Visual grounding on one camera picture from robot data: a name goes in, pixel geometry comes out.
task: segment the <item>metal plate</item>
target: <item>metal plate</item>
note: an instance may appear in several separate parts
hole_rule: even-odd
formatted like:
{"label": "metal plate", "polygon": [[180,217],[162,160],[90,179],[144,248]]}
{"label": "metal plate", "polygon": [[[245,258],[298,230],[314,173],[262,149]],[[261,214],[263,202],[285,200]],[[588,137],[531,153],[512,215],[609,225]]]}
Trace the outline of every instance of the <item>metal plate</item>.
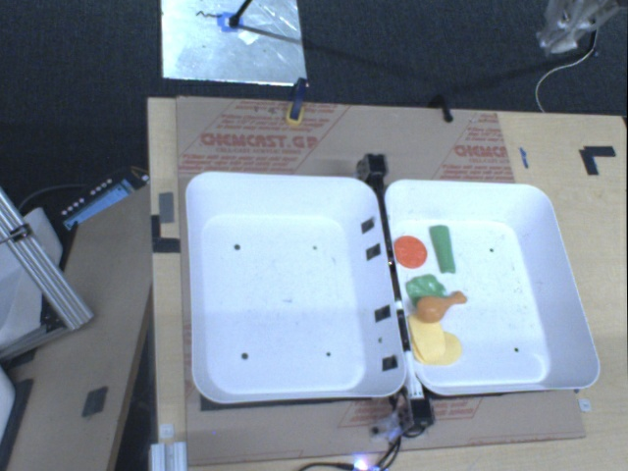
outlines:
{"label": "metal plate", "polygon": [[220,27],[221,15],[242,2],[162,0],[164,78],[271,85],[307,79],[296,0],[253,0],[237,30]]}

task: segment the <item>empty white tray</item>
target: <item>empty white tray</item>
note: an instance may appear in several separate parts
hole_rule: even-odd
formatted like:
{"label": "empty white tray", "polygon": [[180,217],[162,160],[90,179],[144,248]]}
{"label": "empty white tray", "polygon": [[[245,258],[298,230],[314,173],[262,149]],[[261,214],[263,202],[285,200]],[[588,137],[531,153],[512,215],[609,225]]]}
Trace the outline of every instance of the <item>empty white tray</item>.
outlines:
{"label": "empty white tray", "polygon": [[[600,363],[548,197],[525,184],[399,181],[386,193],[391,236],[428,247],[419,269],[397,264],[405,283],[432,274],[464,305],[443,329],[462,343],[450,366],[415,361],[421,383],[439,394],[576,389],[591,385]],[[429,228],[447,225],[455,274],[441,274]]]}
{"label": "empty white tray", "polygon": [[346,178],[186,190],[192,374],[217,402],[386,396],[405,364],[378,203]]}

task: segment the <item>white cable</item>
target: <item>white cable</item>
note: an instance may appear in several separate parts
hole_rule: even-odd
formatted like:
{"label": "white cable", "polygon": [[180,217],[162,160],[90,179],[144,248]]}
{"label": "white cable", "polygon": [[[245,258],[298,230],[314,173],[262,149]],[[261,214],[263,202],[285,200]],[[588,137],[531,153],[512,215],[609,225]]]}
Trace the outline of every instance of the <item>white cable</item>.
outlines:
{"label": "white cable", "polygon": [[537,100],[537,106],[539,107],[539,110],[541,110],[543,113],[545,113],[546,111],[544,110],[543,105],[541,104],[541,100],[539,99],[539,89],[541,88],[541,84],[545,81],[547,77],[555,74],[559,70],[565,70],[567,68],[578,66],[583,61],[589,59],[591,55],[596,51],[596,45],[598,44],[598,33],[598,31],[594,31],[595,35],[593,37],[593,45],[591,46],[591,49],[589,49],[589,52],[587,52],[587,54],[585,54],[582,58],[580,58],[578,61],[574,61],[573,63],[569,63],[568,65],[561,65],[559,67],[553,68],[539,79],[539,81],[537,82],[537,87],[534,90],[534,97]]}

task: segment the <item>red circle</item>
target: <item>red circle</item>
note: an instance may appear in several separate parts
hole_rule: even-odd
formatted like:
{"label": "red circle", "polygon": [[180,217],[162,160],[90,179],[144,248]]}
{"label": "red circle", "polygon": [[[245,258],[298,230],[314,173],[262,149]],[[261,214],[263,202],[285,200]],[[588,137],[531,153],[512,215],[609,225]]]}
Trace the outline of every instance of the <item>red circle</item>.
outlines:
{"label": "red circle", "polygon": [[403,235],[394,242],[394,257],[403,267],[418,269],[428,258],[425,244],[412,235]]}

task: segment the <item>white container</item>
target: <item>white container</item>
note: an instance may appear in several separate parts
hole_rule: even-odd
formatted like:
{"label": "white container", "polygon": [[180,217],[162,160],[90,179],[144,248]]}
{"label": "white container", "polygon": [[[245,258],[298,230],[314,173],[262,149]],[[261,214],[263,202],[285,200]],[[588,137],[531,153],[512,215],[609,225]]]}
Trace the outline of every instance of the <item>white container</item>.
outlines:
{"label": "white container", "polygon": [[400,389],[393,288],[365,183],[207,173],[186,201],[192,374],[203,395],[244,402]]}
{"label": "white container", "polygon": [[[600,363],[548,197],[526,184],[399,181],[386,193],[391,237],[428,246],[419,269],[397,265],[406,311],[410,279],[433,274],[468,297],[441,320],[462,343],[454,364],[415,361],[434,393],[577,389]],[[455,274],[440,274],[429,228],[447,225]]]}
{"label": "white container", "polygon": [[[548,198],[527,185],[401,181],[386,195],[392,239],[427,263],[397,264],[462,290],[443,328],[451,366],[415,362],[435,393],[584,388],[599,373]],[[386,396],[405,378],[375,193],[358,180],[206,173],[186,191],[192,374],[217,402]],[[428,229],[450,228],[441,275]]]}

